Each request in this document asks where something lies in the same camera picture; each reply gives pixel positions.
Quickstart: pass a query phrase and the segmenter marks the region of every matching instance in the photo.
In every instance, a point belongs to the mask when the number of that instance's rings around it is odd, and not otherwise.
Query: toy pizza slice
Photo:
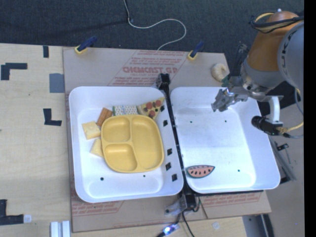
[[[164,97],[161,97],[154,101],[150,101],[145,104],[139,105],[137,106],[137,111],[139,114],[148,116],[155,120],[161,110],[163,101]]]
[[[202,178],[212,173],[214,168],[215,168],[214,166],[210,166],[210,165],[197,165],[197,166],[189,167],[187,169],[187,173],[189,176],[193,178]]]

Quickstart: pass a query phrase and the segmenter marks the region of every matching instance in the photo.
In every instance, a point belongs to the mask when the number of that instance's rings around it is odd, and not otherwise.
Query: yellow plate
[[[144,115],[107,118],[101,127],[103,155],[117,172],[136,173],[158,168],[164,158],[159,128]]]

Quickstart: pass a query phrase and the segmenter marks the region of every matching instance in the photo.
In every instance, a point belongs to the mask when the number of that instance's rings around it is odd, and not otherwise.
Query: black fabric
[[[251,46],[257,31],[252,15],[276,11],[304,12],[304,0],[127,0],[137,26],[178,19],[187,35],[162,50],[190,51],[202,40],[204,52],[224,53],[229,68],[240,42]],[[77,46],[91,36],[94,47],[151,49],[180,38],[183,27],[164,22],[140,30],[131,27],[123,0],[0,0],[0,43]]]

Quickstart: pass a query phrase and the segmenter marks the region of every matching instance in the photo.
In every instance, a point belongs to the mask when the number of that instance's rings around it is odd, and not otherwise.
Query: toy watermelon slice
[[[196,165],[187,168],[187,173],[193,178],[202,178],[212,173],[214,168],[214,166],[210,165]]]

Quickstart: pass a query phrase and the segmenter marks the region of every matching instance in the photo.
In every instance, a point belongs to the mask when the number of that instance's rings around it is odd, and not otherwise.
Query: wooden table
[[[63,48],[0,44],[0,64],[27,63],[0,80],[0,199],[7,215],[31,215],[30,223],[0,226],[0,236],[49,236],[50,222],[71,221],[65,94],[50,93],[49,75],[63,74]],[[61,126],[44,125],[44,109]],[[245,237],[242,217],[189,222],[195,236]],[[166,225],[72,233],[71,236],[157,236]],[[190,236],[184,223],[172,236]]]

